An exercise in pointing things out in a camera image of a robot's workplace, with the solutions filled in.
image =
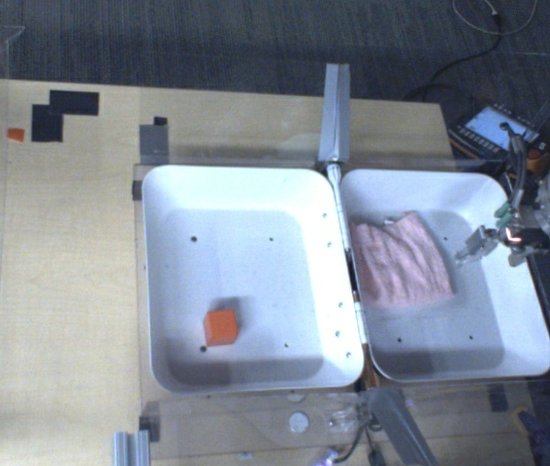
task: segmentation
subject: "folded cloth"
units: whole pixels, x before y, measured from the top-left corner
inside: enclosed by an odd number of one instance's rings
[[[350,223],[350,234],[364,303],[405,307],[453,297],[442,256],[416,213],[380,228]]]

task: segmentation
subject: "dark floor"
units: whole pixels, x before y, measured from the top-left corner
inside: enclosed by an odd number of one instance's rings
[[[490,1],[503,31],[534,5]],[[494,29],[479,1],[459,5]],[[0,24],[26,26],[11,50],[18,79],[321,95],[325,63],[347,62],[352,95],[371,99],[400,99],[495,41],[458,20],[452,0],[0,0]],[[441,80],[533,118],[550,95],[550,0]],[[447,121],[469,107],[447,90],[428,99]],[[550,138],[550,117],[544,128]],[[550,389],[534,390],[550,425]]]

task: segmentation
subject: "wooden table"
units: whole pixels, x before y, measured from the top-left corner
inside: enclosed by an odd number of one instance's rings
[[[65,116],[62,144],[30,143],[31,106],[47,104],[51,89],[98,91],[100,113]],[[241,141],[237,154],[268,155],[294,137],[297,145],[312,147],[322,100],[32,82],[10,82],[9,98],[9,124],[24,128],[27,138],[10,142],[8,151],[0,466],[111,464],[113,433],[136,431],[141,413],[131,195],[139,124],[167,117],[172,149],[224,152],[231,141]],[[351,130],[353,147],[366,156],[451,153],[435,105],[353,100]],[[523,385],[509,386],[507,396],[512,407],[531,407]],[[410,399],[441,464],[474,464],[475,457],[483,464],[498,458],[501,464],[533,464],[526,437],[507,413],[490,411],[483,387]],[[389,464],[399,464],[386,437],[380,442]],[[229,454],[153,464],[305,465],[315,453],[279,450],[252,459]],[[367,464],[367,450],[359,447],[347,464]]]

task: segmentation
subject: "white cable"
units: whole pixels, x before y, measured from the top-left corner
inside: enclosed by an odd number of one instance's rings
[[[475,24],[473,24],[472,22],[470,22],[469,20],[467,20],[466,17],[464,17],[460,11],[458,10],[458,6],[456,5],[456,2],[458,0],[452,0],[451,1],[451,7],[453,8],[453,12],[456,13],[456,16],[458,16],[458,18],[460,20],[462,20],[464,22],[464,24],[466,24],[467,26],[473,28],[473,29],[476,29],[477,31],[480,31],[482,33],[486,33],[488,35],[495,35],[495,36],[507,36],[507,35],[513,35],[513,34],[516,34],[516,33],[519,33],[520,31],[522,31],[523,29],[525,29],[529,24],[531,24],[531,21],[534,19],[534,15],[535,15],[535,11],[537,10],[537,1],[538,0],[534,0],[534,5],[532,6],[531,8],[531,13],[529,14],[529,17],[527,18],[527,20],[525,21],[525,23],[516,28],[516,29],[512,29],[511,31],[493,31],[491,29],[484,29],[482,27],[479,27],[479,26],[476,26]],[[490,3],[489,0],[481,0],[482,2],[484,2],[488,7],[490,7],[491,11],[492,11],[492,15],[495,16],[498,14],[497,12],[497,9],[495,9],[495,6],[492,5]]]

